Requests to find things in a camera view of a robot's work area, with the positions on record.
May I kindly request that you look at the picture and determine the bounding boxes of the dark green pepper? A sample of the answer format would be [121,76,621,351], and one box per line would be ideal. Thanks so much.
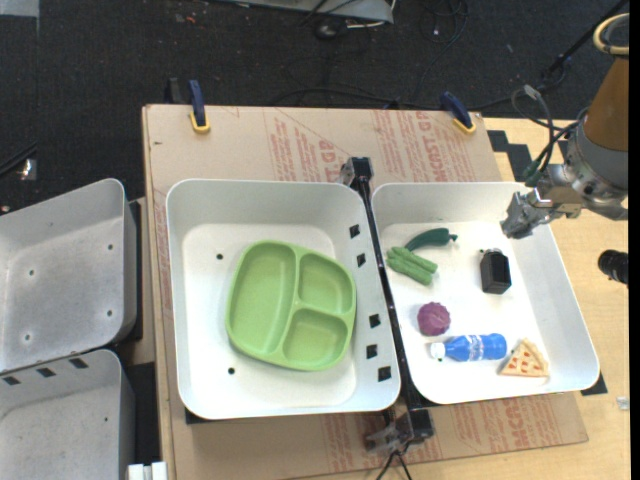
[403,227,459,254]

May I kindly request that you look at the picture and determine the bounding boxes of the green divided plate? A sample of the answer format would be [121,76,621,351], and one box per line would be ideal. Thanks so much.
[224,239,358,373]

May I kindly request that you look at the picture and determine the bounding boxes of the brown cardboard board red print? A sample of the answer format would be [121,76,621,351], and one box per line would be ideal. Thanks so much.
[141,103,590,480]

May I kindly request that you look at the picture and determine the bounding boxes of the light green asparagus bunch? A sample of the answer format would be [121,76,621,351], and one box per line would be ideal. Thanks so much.
[385,245,440,287]

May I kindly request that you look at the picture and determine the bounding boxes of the pizza slice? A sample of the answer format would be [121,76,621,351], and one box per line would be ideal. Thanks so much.
[496,337,551,380]

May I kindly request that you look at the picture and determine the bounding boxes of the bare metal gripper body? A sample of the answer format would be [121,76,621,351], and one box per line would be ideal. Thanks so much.
[528,164,630,221]

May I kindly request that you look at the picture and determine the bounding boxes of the purple cabbage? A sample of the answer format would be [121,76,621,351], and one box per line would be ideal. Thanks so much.
[416,301,452,337]

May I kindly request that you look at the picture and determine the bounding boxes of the white plastic tray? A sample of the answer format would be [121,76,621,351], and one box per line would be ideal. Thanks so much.
[0,177,139,375]
[0,348,137,480]
[370,181,601,406]
[165,177,403,421]

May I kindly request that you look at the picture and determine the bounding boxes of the blue bottle white cap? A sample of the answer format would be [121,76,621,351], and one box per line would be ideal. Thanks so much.
[429,332,509,364]

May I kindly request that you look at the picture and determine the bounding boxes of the black bottle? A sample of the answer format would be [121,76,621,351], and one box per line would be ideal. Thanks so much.
[479,248,513,296]

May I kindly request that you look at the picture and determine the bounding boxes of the black block with thin wires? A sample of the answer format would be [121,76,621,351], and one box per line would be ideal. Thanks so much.
[339,156,376,190]
[363,407,436,455]

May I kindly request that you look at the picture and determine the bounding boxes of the thin black rod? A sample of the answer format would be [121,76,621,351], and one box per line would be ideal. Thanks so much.
[356,177,427,413]

